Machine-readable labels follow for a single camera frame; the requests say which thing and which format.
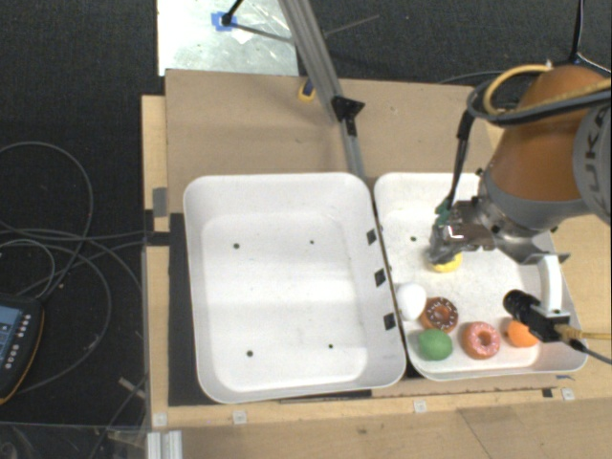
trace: wooden table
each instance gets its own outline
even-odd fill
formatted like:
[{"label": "wooden table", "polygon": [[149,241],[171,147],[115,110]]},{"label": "wooden table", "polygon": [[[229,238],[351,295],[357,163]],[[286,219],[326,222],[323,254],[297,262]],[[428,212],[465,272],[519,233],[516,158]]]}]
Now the wooden table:
[{"label": "wooden table", "polygon": [[[339,130],[316,101],[296,99],[299,85],[294,77],[169,71],[165,97],[142,98],[144,202],[155,231],[168,231],[168,213],[182,211],[183,190],[200,175],[346,169]],[[342,86],[367,104],[358,128],[370,184],[388,171],[450,171],[468,89]],[[498,136],[476,123],[467,170],[486,164]],[[555,243],[572,253],[563,270],[582,327],[610,332],[609,227],[594,216],[569,220]],[[168,260],[168,247],[147,247],[150,411],[155,429],[184,431],[185,457],[598,457],[612,446],[612,373],[593,359],[567,376],[408,380],[360,400],[170,406]],[[590,346],[610,355],[609,342]],[[426,413],[417,413],[423,404]],[[234,424],[235,412],[246,425]]]}]

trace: pink donut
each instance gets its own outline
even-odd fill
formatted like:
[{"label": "pink donut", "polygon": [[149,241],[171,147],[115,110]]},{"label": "pink donut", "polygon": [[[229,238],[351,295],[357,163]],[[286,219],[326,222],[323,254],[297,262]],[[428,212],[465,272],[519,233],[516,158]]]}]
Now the pink donut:
[{"label": "pink donut", "polygon": [[473,359],[489,359],[499,352],[501,338],[495,329],[484,321],[475,321],[463,332],[461,343]]}]

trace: device screen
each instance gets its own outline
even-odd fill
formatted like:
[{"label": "device screen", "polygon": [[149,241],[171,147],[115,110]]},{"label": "device screen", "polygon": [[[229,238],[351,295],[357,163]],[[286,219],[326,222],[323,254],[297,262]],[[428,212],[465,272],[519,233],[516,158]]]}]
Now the device screen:
[{"label": "device screen", "polygon": [[0,362],[6,356],[14,333],[15,326],[21,318],[21,311],[0,306]]}]

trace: green ball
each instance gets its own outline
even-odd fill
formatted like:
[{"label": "green ball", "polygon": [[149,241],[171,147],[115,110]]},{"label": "green ball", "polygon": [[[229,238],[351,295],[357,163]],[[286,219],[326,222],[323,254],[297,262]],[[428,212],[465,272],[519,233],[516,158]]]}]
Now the green ball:
[{"label": "green ball", "polygon": [[423,357],[430,361],[443,361],[452,353],[452,340],[442,330],[429,328],[419,335]]}]

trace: toy orange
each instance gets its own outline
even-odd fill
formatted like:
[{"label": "toy orange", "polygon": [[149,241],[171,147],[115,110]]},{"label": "toy orange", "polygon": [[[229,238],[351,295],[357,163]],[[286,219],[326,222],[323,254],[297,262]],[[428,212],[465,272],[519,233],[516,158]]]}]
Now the toy orange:
[{"label": "toy orange", "polygon": [[513,319],[508,325],[508,339],[515,347],[533,347],[539,340],[529,332],[529,327]]}]

